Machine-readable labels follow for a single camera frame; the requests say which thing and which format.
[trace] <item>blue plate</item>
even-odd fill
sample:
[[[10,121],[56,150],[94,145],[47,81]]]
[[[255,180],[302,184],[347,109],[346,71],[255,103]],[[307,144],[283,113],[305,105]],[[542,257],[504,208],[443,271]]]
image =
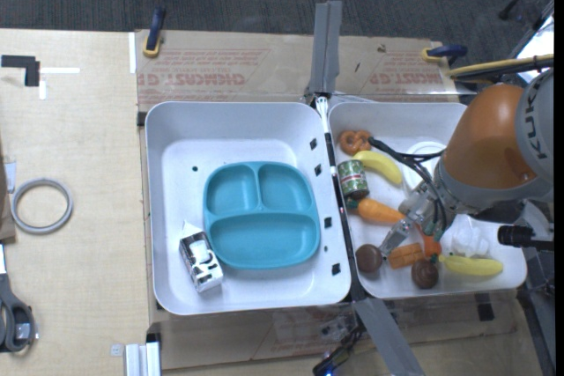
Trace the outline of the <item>blue plate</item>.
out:
[[[204,187],[204,221],[217,257],[237,269],[297,265],[319,247],[311,187],[283,163],[236,163],[214,171]]]

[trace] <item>metal ring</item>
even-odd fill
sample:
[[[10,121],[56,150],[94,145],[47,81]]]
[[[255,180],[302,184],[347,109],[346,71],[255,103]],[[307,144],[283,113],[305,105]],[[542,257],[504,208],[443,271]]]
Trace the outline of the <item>metal ring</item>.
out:
[[[37,227],[34,225],[26,224],[18,215],[18,202],[19,198],[27,193],[32,188],[36,187],[53,187],[59,190],[67,201],[67,210],[63,215],[55,221],[52,225],[47,225],[45,227]],[[15,191],[13,198],[11,199],[11,214],[14,216],[14,220],[20,229],[25,232],[33,233],[35,235],[44,235],[51,233],[61,228],[71,217],[72,213],[72,197],[71,192],[67,189],[61,182],[54,179],[39,178],[31,179],[27,182],[22,183]]]

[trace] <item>yellow banana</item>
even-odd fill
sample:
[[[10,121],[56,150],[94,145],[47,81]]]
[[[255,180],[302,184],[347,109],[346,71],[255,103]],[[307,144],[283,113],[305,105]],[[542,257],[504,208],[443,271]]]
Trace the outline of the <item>yellow banana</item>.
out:
[[[374,151],[358,151],[352,158],[360,160],[364,167],[376,170],[391,183],[399,185],[402,182],[402,173],[390,157]]]
[[[494,259],[475,259],[461,255],[439,255],[439,262],[456,273],[473,276],[495,276],[503,271],[503,263]]]

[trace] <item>green can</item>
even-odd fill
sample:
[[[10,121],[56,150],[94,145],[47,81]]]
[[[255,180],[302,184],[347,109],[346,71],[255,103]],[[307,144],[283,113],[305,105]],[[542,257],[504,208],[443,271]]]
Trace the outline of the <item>green can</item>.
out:
[[[347,160],[337,166],[338,178],[345,197],[362,199],[368,190],[367,176],[360,160]]]

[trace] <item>orange carrot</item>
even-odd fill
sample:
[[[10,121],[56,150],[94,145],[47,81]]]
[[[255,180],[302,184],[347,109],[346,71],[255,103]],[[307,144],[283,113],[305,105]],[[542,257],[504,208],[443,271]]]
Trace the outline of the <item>orange carrot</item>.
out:
[[[394,224],[405,218],[403,213],[368,197],[360,199],[358,209],[361,217],[379,223]]]
[[[439,241],[435,241],[433,235],[425,235],[421,230],[421,226],[417,225],[417,229],[423,239],[423,248],[425,248],[425,257],[432,257],[433,254],[437,256],[442,254],[442,246]]]

